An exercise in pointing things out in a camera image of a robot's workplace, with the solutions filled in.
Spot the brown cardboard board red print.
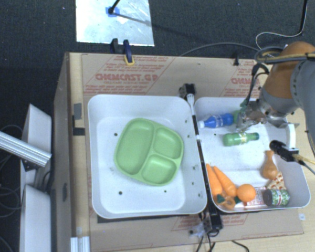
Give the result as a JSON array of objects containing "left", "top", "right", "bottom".
[{"left": 81, "top": 52, "right": 305, "bottom": 246}]

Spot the orange carrot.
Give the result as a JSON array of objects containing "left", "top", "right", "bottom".
[
  {"left": 205, "top": 163, "right": 224, "bottom": 203},
  {"left": 213, "top": 165, "right": 242, "bottom": 204}
]

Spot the orange fruit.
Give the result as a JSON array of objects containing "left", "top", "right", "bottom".
[{"left": 236, "top": 183, "right": 257, "bottom": 203}]

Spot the red and white packet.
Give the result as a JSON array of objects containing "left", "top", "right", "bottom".
[{"left": 243, "top": 186, "right": 269, "bottom": 210}]

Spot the orange ring-shaped toy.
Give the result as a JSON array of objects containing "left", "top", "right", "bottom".
[{"left": 220, "top": 194, "right": 237, "bottom": 211}]

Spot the green can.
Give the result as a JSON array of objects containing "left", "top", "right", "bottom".
[{"left": 262, "top": 188, "right": 291, "bottom": 207}]

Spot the green divided plate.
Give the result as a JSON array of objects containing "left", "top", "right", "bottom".
[{"left": 113, "top": 118, "right": 185, "bottom": 187}]

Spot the green bottle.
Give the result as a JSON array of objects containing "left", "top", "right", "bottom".
[{"left": 222, "top": 132, "right": 260, "bottom": 147}]

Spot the pizza slice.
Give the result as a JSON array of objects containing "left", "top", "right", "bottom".
[{"left": 266, "top": 171, "right": 286, "bottom": 191}]

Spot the tan chicken drumstick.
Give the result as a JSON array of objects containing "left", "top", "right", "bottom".
[{"left": 260, "top": 150, "right": 278, "bottom": 180}]

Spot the blue bottle white cap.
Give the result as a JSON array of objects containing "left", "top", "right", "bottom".
[{"left": 198, "top": 112, "right": 235, "bottom": 129}]

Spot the black block with thin wires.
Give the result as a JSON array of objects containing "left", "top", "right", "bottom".
[
  {"left": 204, "top": 211, "right": 224, "bottom": 234},
  {"left": 179, "top": 83, "right": 198, "bottom": 99}
]

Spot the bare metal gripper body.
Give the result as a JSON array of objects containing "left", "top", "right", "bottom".
[{"left": 244, "top": 101, "right": 289, "bottom": 128}]

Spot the white plastic tray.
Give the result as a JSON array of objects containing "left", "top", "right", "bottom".
[
  {"left": 87, "top": 94, "right": 208, "bottom": 219},
  {"left": 194, "top": 97, "right": 311, "bottom": 214}
]

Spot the black cylinder on white bracket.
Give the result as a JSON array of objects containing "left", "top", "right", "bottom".
[{"left": 269, "top": 123, "right": 300, "bottom": 163}]

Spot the thin black and white rod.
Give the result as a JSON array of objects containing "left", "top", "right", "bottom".
[{"left": 187, "top": 94, "right": 217, "bottom": 216}]

